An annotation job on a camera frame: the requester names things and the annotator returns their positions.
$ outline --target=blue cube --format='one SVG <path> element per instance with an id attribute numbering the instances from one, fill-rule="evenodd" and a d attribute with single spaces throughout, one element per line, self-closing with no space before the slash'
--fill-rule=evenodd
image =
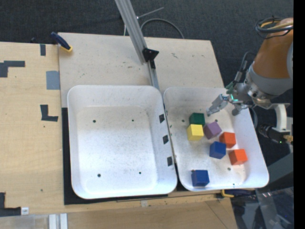
<path id="1" fill-rule="evenodd" d="M 213 142 L 210 145 L 210 157 L 222 159 L 225 156 L 225 143 Z"/>
<path id="2" fill-rule="evenodd" d="M 209 182 L 207 170 L 192 170 L 192 183 L 194 187 L 205 187 Z"/>

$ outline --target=orange cube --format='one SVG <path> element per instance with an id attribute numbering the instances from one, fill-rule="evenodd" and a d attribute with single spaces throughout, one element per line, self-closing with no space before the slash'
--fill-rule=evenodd
<path id="1" fill-rule="evenodd" d="M 231 148 L 236 144 L 235 133 L 233 132 L 223 132 L 219 136 L 219 142 L 225 143 L 226 148 Z"/>
<path id="2" fill-rule="evenodd" d="M 231 165 L 241 165 L 248 160 L 246 151 L 244 149 L 236 149 L 229 153 Z"/>

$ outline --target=black clip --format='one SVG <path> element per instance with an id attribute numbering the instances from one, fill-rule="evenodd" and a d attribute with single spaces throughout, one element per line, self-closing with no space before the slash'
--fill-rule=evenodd
<path id="1" fill-rule="evenodd" d="M 142 53 L 143 53 L 145 61 L 146 62 L 149 61 L 151 63 L 151 68 L 155 69 L 156 65 L 154 64 L 154 59 L 158 55 L 159 51 L 156 51 L 156 50 L 153 50 L 153 49 L 144 48 Z"/>

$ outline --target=white plastic tray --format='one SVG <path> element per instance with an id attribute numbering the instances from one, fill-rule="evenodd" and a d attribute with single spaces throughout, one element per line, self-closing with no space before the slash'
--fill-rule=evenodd
<path id="1" fill-rule="evenodd" d="M 164 92 L 164 104 L 171 133 L 173 151 L 182 185 L 190 191 L 206 191 L 231 188 L 264 187 L 269 181 L 269 173 L 251 116 L 248 109 L 237 116 L 231 111 L 233 105 L 228 104 L 223 110 L 206 114 L 206 108 L 219 94 L 225 94 L 224 88 L 192 88 L 171 87 Z M 222 159 L 209 156 L 210 145 L 219 141 L 219 135 L 208 140 L 205 136 L 200 141 L 188 141 L 186 128 L 189 116 L 193 113 L 204 113 L 205 122 L 215 120 L 222 132 L 234 132 L 237 144 L 227 149 Z M 234 149 L 244 148 L 248 161 L 242 165 L 232 166 L 228 153 Z M 208 170 L 210 183 L 205 187 L 193 187 L 191 171 Z"/>
<path id="2" fill-rule="evenodd" d="M 81 198 L 160 195 L 177 185 L 161 93 L 78 85 L 68 92 L 71 182 Z"/>

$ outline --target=dark carpet floor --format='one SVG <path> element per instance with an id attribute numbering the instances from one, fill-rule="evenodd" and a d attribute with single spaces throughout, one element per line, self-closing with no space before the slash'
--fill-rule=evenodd
<path id="1" fill-rule="evenodd" d="M 254 25 L 270 16 L 293 17 L 294 0 L 131 0 L 140 25 L 151 18 L 175 24 L 186 39 L 210 40 L 224 85 L 229 84 L 247 51 L 256 53 L 263 39 Z M 123 35 L 124 24 L 114 0 L 0 0 L 0 41 L 54 43 L 50 33 L 76 32 Z M 180 38 L 169 24 L 154 22 L 143 29 L 144 36 Z M 273 100 L 290 103 L 293 117 L 293 90 Z M 276 124 L 274 110 L 255 108 L 258 124 Z M 258 135 L 267 165 L 289 153 L 288 145 L 277 145 Z"/>

